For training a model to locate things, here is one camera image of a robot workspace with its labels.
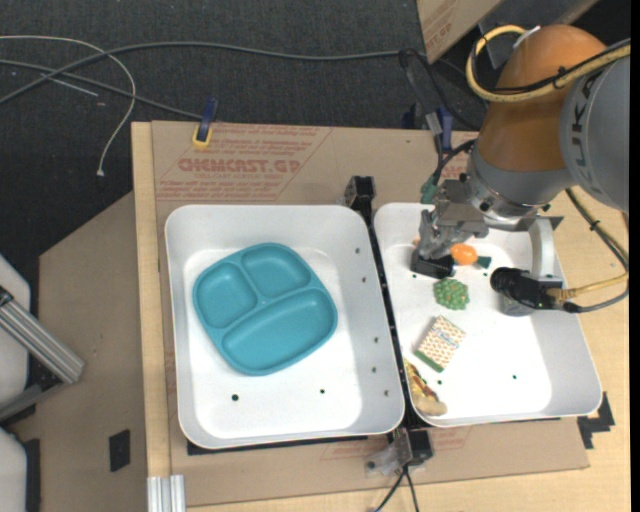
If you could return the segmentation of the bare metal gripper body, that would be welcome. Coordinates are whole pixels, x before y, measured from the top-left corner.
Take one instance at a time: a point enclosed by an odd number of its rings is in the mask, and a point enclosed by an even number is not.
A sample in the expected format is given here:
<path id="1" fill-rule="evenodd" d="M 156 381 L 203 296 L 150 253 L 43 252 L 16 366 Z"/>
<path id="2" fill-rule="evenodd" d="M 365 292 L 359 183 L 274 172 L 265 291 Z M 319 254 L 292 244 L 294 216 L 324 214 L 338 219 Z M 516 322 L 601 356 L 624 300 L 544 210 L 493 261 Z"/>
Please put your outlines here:
<path id="1" fill-rule="evenodd" d="M 432 233 L 436 238 L 483 238 L 491 228 L 512 231 L 542 206 L 540 193 L 516 178 L 446 180 L 436 196 Z"/>

